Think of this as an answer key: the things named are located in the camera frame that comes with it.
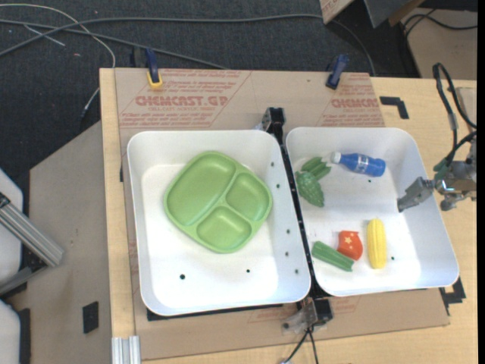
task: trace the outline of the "black fabric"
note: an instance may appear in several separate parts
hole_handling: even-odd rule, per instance
[[[241,18],[277,14],[321,14],[318,0],[0,0],[47,5],[77,20],[102,17]],[[70,21],[55,12],[0,7],[0,18],[60,26]],[[398,26],[372,29],[365,5],[356,0],[336,21],[361,39],[377,75],[416,77],[402,47]],[[93,24],[97,33],[152,48],[190,55],[230,69],[324,71],[338,54],[349,55],[348,71],[371,72],[361,46],[335,23],[318,19],[274,20],[247,24]],[[35,36],[24,27],[0,24],[0,52]],[[93,39],[69,33],[0,57],[0,168],[16,179],[99,120],[96,97],[99,68],[111,66],[109,53]],[[108,42],[118,67],[130,66],[130,47]],[[157,55],[160,67],[206,68],[203,64]]]

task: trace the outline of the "green plate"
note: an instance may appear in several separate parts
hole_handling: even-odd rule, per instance
[[[256,174],[215,151],[193,158],[164,195],[170,220],[218,253],[245,246],[268,217],[271,206],[270,190]]]

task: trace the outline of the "white cable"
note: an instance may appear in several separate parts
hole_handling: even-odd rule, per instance
[[[54,12],[57,12],[58,14],[61,14],[61,15],[64,15],[65,17],[67,17],[68,19],[72,20],[74,23],[79,23],[78,20],[74,19],[72,16],[70,16],[69,14],[66,14],[65,12],[61,11],[61,10],[58,10],[57,8],[53,8],[53,7],[48,7],[48,6],[45,6],[45,5],[37,5],[37,4],[28,4],[28,3],[5,3],[5,4],[0,4],[0,8],[1,7],[31,7],[31,8],[41,8],[41,9],[47,9],[47,10],[50,10],[50,11],[54,11]],[[87,33],[91,33],[85,26],[83,26],[82,24],[80,24],[80,27],[86,31]],[[116,56],[114,55],[113,53],[113,50],[111,50],[108,45],[106,43],[104,43],[102,40],[100,40],[99,38],[96,38],[95,36],[92,36],[92,38],[100,43],[102,46],[105,47],[105,49],[108,50],[108,52],[111,54],[111,58],[112,58],[112,61],[113,61],[113,64],[111,66],[111,68],[114,68],[116,66]],[[88,111],[90,105],[91,105],[91,102],[93,101],[93,99],[96,97],[96,95],[99,93],[99,87],[95,90],[95,92],[92,94],[92,96],[89,98],[87,104],[84,106],[84,109],[83,109],[83,113],[81,114],[81,120],[83,119],[84,115],[86,114],[86,112]]]

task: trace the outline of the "wooden table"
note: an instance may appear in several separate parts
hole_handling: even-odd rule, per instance
[[[396,107],[382,106],[387,127],[408,131],[416,140],[428,175],[432,167],[450,150],[452,134],[445,108],[438,96],[434,80],[372,78],[377,96],[400,97],[409,119],[401,119]],[[456,87],[476,88],[476,81],[457,80]],[[130,265],[125,225],[123,185],[120,177],[120,142],[117,123],[114,71],[100,71],[102,134],[105,166],[106,214],[108,224],[108,257],[111,291],[111,328],[113,337],[127,338],[135,334]],[[467,127],[459,120],[460,137]],[[463,149],[457,158],[464,158]],[[465,200],[458,208],[443,212],[460,267],[460,276],[467,298],[450,307],[451,325],[443,328],[348,337],[317,341],[318,355],[326,364],[382,363],[455,363],[478,362],[477,348],[477,204]],[[201,356],[177,357],[150,361],[153,363],[277,363],[288,356],[293,345],[247,349]],[[302,346],[294,363],[313,362],[311,344]]]

